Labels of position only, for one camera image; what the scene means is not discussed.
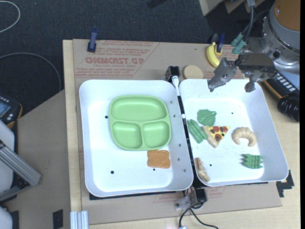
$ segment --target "black fabric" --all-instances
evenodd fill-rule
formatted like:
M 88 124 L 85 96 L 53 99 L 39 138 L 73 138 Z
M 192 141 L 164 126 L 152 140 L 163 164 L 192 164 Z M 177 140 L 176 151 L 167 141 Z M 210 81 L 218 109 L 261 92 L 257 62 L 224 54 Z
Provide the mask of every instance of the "black fabric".
M 9 53 L 38 54 L 55 65 L 63 83 L 62 40 L 89 39 L 97 26 L 98 40 L 207 43 L 213 33 L 231 40 L 249 22 L 241 4 L 231 14 L 223 3 L 203 16 L 199 0 L 5 0 L 21 11 L 19 22 L 0 33 L 0 57 Z M 256 11 L 269 9 L 267 0 Z M 14 6 L 0 3 L 0 31 L 17 18 Z M 253 33 L 261 29 L 254 27 Z M 18 55 L 0 59 L 0 91 L 23 106 L 26 114 L 58 92 L 55 71 L 42 59 Z

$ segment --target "blue clamp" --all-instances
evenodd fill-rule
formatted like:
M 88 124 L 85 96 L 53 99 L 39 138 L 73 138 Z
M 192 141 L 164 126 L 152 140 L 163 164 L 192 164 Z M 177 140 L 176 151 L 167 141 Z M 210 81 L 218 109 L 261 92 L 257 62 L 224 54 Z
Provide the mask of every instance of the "blue clamp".
M 223 44 L 224 44 L 224 34 L 221 33 L 217 43 L 217 49 L 216 49 L 217 52 L 219 53 L 221 52 L 221 49 L 223 48 Z
M 90 42 L 88 43 L 88 48 L 87 48 L 88 52 L 95 52 L 95 48 L 96 48 L 95 40 L 96 40 L 96 38 L 97 38 L 97 27 L 93 26 L 93 28 L 91 30 Z

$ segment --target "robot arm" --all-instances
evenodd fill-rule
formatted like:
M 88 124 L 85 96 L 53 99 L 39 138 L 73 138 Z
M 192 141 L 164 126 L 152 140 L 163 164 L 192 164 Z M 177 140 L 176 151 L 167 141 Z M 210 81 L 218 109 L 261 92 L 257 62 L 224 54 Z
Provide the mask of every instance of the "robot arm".
M 300 73 L 300 15 L 301 0 L 275 0 L 264 18 L 261 38 L 239 35 L 232 46 L 233 53 L 239 54 L 235 62 L 223 58 L 209 80 L 208 87 L 214 88 L 229 82 L 239 69 L 249 83 L 246 92 L 253 91 L 254 83 L 274 78 L 278 71 Z

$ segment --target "toy pizza slice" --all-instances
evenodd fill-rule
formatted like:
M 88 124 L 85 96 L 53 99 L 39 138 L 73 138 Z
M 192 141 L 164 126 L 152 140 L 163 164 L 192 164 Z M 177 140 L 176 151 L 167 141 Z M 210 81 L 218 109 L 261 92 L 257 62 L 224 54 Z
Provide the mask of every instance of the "toy pizza slice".
M 203 126 L 204 132 L 208 135 L 208 142 L 213 146 L 217 147 L 221 140 L 223 140 L 225 134 L 228 132 L 230 127 L 226 126 Z

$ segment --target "teal connector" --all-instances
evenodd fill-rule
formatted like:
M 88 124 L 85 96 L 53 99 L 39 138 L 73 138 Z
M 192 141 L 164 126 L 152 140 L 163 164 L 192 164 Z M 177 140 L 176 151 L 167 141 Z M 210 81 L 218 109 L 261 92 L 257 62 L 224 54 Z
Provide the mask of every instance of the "teal connector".
M 238 36 L 231 42 L 231 46 L 236 47 L 243 37 L 244 36 L 242 35 L 242 33 L 239 33 Z
M 246 44 L 246 42 L 244 42 L 243 40 L 241 40 L 238 45 L 236 47 L 233 48 L 232 53 L 234 54 L 240 54 L 240 52 L 242 51 L 242 48 L 244 47 L 244 45 Z

